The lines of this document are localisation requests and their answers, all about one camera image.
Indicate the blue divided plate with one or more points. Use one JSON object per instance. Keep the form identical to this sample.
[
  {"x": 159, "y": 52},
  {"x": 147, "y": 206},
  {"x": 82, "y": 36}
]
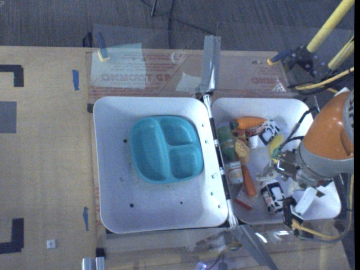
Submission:
[{"x": 166, "y": 149}]

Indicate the clear plastic bottle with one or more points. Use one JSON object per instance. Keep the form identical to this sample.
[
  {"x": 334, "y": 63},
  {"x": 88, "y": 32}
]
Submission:
[{"x": 260, "y": 157}]

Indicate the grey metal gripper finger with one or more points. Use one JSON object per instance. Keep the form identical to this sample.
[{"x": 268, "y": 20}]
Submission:
[
  {"x": 271, "y": 167},
  {"x": 265, "y": 176}
]

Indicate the green bottle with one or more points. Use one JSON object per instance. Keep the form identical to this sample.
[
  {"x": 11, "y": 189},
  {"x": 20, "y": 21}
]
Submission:
[{"x": 226, "y": 142}]

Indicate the dark red pizza slice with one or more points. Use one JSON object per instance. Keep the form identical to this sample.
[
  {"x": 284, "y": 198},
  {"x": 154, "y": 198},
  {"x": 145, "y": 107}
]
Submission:
[{"x": 242, "y": 133}]

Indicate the brown cardboard board red print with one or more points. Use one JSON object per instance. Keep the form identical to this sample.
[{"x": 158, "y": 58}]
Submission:
[{"x": 174, "y": 74}]

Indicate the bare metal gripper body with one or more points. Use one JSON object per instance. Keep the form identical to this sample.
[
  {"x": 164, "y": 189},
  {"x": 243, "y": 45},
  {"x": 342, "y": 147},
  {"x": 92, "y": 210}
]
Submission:
[{"x": 288, "y": 164}]

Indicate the yellow banana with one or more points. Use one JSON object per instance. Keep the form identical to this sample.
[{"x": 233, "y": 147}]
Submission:
[{"x": 275, "y": 145}]

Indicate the orange carrot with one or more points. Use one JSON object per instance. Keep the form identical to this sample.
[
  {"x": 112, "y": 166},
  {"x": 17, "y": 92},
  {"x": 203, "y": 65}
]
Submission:
[
  {"x": 248, "y": 181},
  {"x": 250, "y": 122}
]

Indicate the white plastic tray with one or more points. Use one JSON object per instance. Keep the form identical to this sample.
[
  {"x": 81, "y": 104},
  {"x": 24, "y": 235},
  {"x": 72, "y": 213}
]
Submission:
[
  {"x": 157, "y": 207},
  {"x": 281, "y": 108}
]

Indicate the yellow corn cob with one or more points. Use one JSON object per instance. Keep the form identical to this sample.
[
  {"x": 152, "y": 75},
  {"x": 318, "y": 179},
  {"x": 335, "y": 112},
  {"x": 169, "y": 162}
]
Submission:
[{"x": 242, "y": 149}]

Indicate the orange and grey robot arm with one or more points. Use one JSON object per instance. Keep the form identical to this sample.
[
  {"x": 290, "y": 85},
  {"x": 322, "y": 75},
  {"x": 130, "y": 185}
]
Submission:
[{"x": 326, "y": 134}]

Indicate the black and white cow-print carton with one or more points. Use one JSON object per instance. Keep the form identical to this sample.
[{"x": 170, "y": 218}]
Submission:
[
  {"x": 268, "y": 131},
  {"x": 274, "y": 198}
]

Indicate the red and white flat packet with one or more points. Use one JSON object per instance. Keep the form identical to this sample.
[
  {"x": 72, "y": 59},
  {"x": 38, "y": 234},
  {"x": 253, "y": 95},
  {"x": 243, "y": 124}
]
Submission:
[{"x": 243, "y": 202}]

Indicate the small can with pale label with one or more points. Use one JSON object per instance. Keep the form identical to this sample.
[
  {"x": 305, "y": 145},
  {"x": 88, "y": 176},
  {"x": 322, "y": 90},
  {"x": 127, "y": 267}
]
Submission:
[{"x": 234, "y": 174}]

